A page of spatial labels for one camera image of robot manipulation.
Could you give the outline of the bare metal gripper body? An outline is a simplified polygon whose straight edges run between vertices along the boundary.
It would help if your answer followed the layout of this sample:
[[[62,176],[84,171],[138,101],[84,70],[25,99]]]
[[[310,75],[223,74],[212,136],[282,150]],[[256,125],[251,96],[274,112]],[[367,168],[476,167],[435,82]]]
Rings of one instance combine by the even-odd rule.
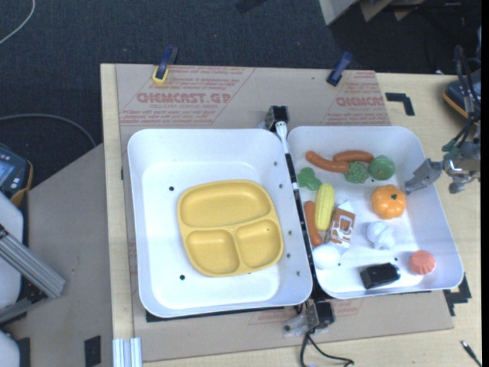
[[[479,176],[481,171],[481,146],[463,143],[453,147],[444,156],[444,169],[449,175]]]

